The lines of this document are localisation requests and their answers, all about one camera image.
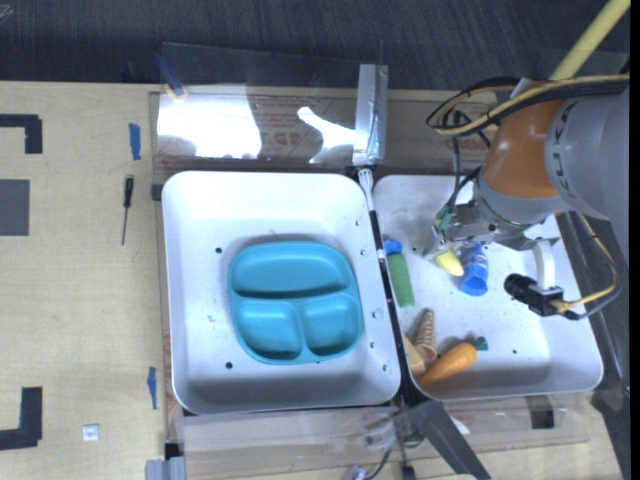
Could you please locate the orange carrot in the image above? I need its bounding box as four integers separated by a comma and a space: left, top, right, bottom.
418, 336, 490, 389

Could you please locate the tan waffle cone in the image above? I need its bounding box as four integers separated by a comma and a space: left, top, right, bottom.
411, 308, 438, 362

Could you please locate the teal divided plate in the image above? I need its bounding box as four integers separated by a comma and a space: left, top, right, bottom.
226, 240, 365, 366

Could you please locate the green bottle with blue cap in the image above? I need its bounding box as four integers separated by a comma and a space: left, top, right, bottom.
383, 238, 417, 309

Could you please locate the black handled screwdriver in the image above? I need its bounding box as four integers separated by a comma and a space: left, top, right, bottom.
120, 173, 136, 247

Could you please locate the white plastic tray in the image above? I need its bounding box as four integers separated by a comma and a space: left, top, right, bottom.
371, 173, 605, 402
160, 169, 403, 416

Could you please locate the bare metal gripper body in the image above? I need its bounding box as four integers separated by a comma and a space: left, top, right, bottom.
441, 200, 562, 252

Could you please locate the black cylinder on white bracket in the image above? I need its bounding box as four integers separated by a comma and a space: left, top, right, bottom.
503, 240, 566, 318

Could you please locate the yellow toy lemon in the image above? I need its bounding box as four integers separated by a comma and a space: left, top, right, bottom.
434, 248, 466, 278

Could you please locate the clear bottle with blue label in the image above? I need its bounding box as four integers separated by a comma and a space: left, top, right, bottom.
458, 241, 490, 298

